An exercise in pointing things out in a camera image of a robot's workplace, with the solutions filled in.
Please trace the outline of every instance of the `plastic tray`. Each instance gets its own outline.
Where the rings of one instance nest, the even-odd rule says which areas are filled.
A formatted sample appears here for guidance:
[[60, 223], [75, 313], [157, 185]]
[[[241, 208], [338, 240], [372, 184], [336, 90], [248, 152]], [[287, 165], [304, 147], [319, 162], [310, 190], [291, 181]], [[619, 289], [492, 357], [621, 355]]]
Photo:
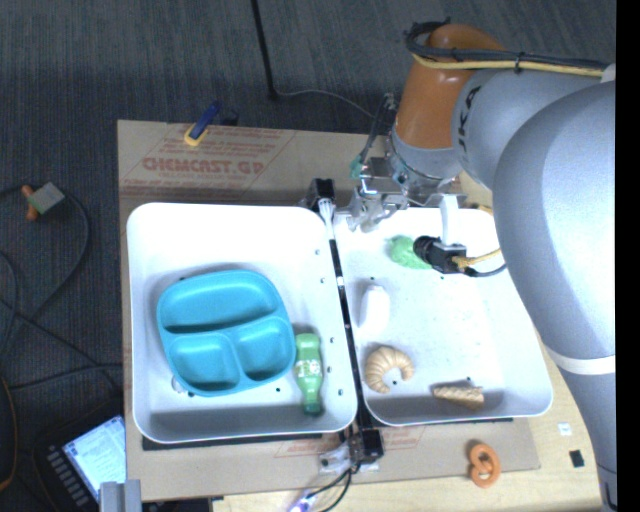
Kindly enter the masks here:
[[[457, 220], [457, 241], [467, 247], [468, 256], [499, 247], [491, 215], [462, 209]], [[369, 355], [382, 345], [405, 352], [415, 367], [407, 381], [397, 369], [389, 371], [388, 394], [363, 383], [365, 402], [375, 418], [405, 426], [535, 416], [549, 408], [553, 389], [540, 344], [508, 271], [471, 278], [410, 269], [391, 260], [390, 241], [396, 236], [442, 236], [439, 209], [400, 211], [366, 234], [351, 232], [345, 218], [338, 217], [335, 233], [361, 375]], [[475, 268], [489, 271], [502, 263], [496, 257]], [[359, 318], [371, 284], [385, 290], [390, 304], [389, 322], [378, 332]], [[434, 386], [461, 383], [483, 388], [482, 409], [473, 411], [433, 396]]]
[[174, 376], [196, 395], [264, 386], [295, 361], [287, 310], [273, 283], [257, 272], [182, 279], [160, 296], [157, 321]]
[[[132, 319], [133, 418], [158, 443], [336, 432], [357, 410], [355, 384], [326, 231], [295, 207], [148, 203], [127, 221]], [[228, 270], [273, 283], [295, 334], [321, 340], [324, 413], [303, 413], [294, 372], [223, 396], [189, 396], [175, 386], [156, 308], [184, 278]]]

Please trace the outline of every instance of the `bottle label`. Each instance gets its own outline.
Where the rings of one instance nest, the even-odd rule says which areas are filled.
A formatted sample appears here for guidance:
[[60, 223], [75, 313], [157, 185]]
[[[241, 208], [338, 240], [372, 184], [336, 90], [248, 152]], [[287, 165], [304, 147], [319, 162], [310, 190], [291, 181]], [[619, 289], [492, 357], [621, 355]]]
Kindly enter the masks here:
[[317, 359], [304, 359], [297, 361], [295, 364], [295, 372], [298, 378], [313, 377], [321, 375], [320, 361]]

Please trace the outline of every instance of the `table surface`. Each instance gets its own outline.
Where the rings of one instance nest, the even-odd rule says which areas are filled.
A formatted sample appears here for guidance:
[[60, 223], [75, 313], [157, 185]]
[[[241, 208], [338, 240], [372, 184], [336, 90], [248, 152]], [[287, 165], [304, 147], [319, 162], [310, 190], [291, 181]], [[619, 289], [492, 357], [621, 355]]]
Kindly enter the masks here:
[[[313, 144], [313, 134], [306, 133]], [[344, 161], [357, 154], [365, 136], [344, 134], [318, 134], [318, 151], [329, 151], [333, 147], [344, 154]], [[461, 176], [462, 188], [470, 199], [481, 204], [490, 204], [490, 194], [475, 185], [465, 175]], [[123, 363], [125, 368], [125, 417], [127, 429], [127, 467], [129, 478], [141, 482], [145, 501], [163, 498], [190, 498], [217, 494], [208, 483], [207, 475], [224, 471], [226, 464], [246, 465], [251, 468], [251, 448], [237, 448], [237, 459], [229, 459], [233, 448], [215, 453], [218, 457], [196, 455], [190, 449], [145, 452], [141, 449], [141, 433], [132, 417], [132, 372], [131, 372], [131, 314], [128, 287], [128, 265], [126, 248], [126, 219], [138, 205], [152, 200], [147, 194], [141, 197], [121, 196], [121, 241], [122, 241], [122, 297], [123, 297]], [[600, 494], [595, 460], [591, 443], [576, 407], [576, 404], [555, 365], [544, 353], [549, 375], [554, 388], [551, 408], [542, 416], [528, 418], [528, 427], [539, 458], [539, 469], [507, 471], [489, 489], [475, 486], [467, 476], [421, 478], [403, 481], [378, 481], [368, 483], [367, 478], [354, 479], [339, 510], [344, 511], [388, 511], [388, 510], [438, 510], [438, 511], [511, 511], [533, 510], [577, 511], [599, 510]], [[580, 451], [584, 465], [574, 467], [570, 452]], [[273, 472], [278, 472], [274, 465]], [[173, 480], [188, 481], [186, 488], [167, 491]], [[214, 510], [288, 510], [300, 495], [300, 489], [277, 492], [234, 492], [215, 501]], [[339, 488], [326, 493], [330, 504]]]

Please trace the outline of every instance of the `brown cylindrical joint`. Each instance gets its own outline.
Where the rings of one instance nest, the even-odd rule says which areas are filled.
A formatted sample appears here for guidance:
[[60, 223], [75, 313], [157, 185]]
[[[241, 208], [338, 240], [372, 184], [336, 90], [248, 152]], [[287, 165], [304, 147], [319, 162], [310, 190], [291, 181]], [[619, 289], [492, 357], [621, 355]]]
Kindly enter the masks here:
[[[434, 30], [425, 43], [432, 48], [503, 50], [485, 32], [469, 25], [448, 24]], [[453, 59], [438, 59], [453, 62]], [[451, 147], [451, 116], [458, 95], [473, 71], [434, 69], [414, 62], [396, 116], [403, 142], [425, 149]]]
[[[25, 198], [29, 198], [31, 195], [33, 195], [33, 189], [29, 185], [23, 185], [20, 190], [22, 192], [22, 195]], [[36, 210], [35, 207], [29, 202], [27, 202], [27, 205], [28, 205], [27, 220], [30, 220], [30, 221], [37, 220], [38, 210]]]

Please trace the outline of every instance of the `dark background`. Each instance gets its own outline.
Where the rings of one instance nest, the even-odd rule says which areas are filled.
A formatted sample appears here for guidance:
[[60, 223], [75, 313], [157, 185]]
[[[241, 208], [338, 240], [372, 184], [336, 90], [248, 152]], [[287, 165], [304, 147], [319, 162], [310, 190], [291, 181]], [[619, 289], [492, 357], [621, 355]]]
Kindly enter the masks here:
[[[278, 90], [325, 90], [368, 112], [385, 92], [400, 97], [413, 62], [403, 31], [415, 21], [451, 17], [510, 50], [616, 60], [615, 0], [259, 5]], [[0, 494], [1, 511], [46, 510], [29, 450], [43, 431], [91, 409], [121, 383], [114, 368], [18, 387], [121, 361], [117, 120], [192, 122], [213, 99], [235, 108], [242, 126], [370, 129], [368, 116], [326, 95], [269, 98], [249, 0], [2, 2], [0, 252], [17, 274], [19, 311], [33, 315], [40, 328], [18, 319], [0, 360], [0, 376], [13, 388], [20, 447], [17, 477]], [[79, 266], [49, 300], [81, 254], [82, 217], [67, 202], [28, 223], [20, 193], [9, 192], [48, 181], [82, 204], [90, 228]], [[0, 261], [0, 333], [9, 318], [11, 282]]]

